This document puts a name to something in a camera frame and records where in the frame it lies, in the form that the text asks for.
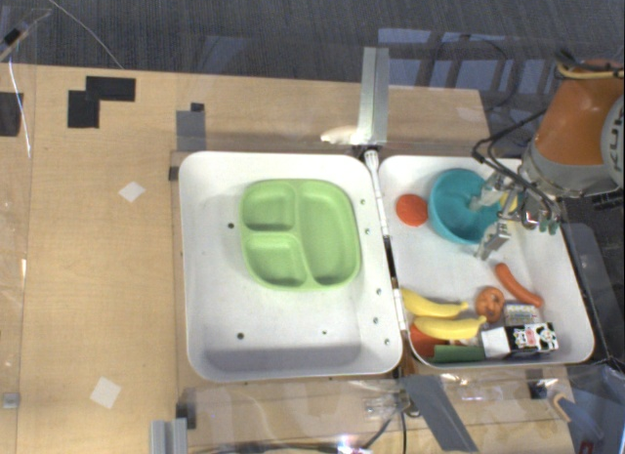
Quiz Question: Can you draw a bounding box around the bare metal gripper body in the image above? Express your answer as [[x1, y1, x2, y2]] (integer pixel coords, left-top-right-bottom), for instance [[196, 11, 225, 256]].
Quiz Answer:
[[487, 171, 561, 229]]

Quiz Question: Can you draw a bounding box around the teal bowl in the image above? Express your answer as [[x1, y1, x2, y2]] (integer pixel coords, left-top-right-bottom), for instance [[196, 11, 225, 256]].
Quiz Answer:
[[428, 167, 509, 247]]

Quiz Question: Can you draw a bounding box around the orange sausage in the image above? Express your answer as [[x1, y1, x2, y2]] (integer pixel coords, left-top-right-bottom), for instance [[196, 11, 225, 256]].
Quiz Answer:
[[493, 262, 545, 310]]

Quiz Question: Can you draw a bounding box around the white plastic tray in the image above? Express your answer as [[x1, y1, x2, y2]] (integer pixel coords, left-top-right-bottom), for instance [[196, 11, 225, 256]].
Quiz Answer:
[[378, 154, 597, 371], [178, 150, 405, 384]]

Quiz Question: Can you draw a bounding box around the red-orange round toy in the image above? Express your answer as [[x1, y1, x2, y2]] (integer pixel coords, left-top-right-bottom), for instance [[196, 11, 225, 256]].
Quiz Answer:
[[395, 192, 432, 227]]

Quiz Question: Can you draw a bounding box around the small printed can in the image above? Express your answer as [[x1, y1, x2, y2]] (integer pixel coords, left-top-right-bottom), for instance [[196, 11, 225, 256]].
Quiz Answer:
[[502, 301, 541, 328]]

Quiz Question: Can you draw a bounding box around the yellow banana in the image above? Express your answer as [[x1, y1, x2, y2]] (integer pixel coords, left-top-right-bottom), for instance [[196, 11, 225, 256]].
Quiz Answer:
[[413, 313, 489, 343], [399, 286, 471, 321]]

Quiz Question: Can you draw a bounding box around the thin black and white rod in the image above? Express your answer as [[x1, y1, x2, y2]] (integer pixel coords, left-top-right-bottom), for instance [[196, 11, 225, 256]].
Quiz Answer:
[[363, 147, 409, 334]]

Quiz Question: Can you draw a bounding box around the cow print carton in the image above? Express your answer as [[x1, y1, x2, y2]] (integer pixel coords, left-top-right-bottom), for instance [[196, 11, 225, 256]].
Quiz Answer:
[[479, 321, 561, 361]]

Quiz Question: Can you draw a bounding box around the green divided plate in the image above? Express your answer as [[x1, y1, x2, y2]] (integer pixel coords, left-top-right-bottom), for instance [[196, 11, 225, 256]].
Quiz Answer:
[[238, 178, 363, 293]]

